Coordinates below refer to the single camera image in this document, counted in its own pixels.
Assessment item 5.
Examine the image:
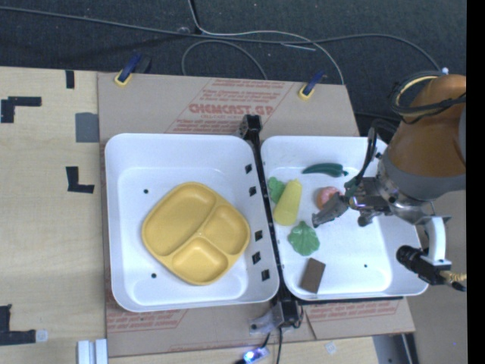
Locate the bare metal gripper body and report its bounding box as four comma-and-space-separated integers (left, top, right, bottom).
346, 176, 433, 226

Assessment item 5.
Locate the pink doughnut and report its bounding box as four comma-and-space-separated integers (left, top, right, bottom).
315, 186, 343, 210

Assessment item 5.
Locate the green lettuce leaf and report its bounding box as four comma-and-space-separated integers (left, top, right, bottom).
287, 220, 321, 258

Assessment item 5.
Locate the yellow squeeze bottle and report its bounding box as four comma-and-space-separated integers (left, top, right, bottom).
272, 178, 304, 228

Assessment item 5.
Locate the green chili pepper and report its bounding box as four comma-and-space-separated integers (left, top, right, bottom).
302, 162, 349, 178

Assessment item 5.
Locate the white plastic tray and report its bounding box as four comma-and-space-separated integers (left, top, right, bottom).
104, 133, 281, 313
260, 135, 431, 302

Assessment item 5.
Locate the green broccoli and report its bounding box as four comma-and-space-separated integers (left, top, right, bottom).
267, 176, 286, 205

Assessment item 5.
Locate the brown biscuit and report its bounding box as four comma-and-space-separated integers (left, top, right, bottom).
300, 257, 327, 295

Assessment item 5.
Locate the yellow divided plate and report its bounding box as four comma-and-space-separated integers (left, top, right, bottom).
140, 181, 252, 287

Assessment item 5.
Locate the brown cardboard board red print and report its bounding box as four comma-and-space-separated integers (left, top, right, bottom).
96, 72, 417, 358

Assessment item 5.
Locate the black cylinder on white bracket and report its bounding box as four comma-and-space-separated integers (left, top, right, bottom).
396, 215, 453, 286

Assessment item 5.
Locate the black block with thin wires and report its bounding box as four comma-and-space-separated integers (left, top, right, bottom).
238, 114, 264, 141
278, 297, 303, 329

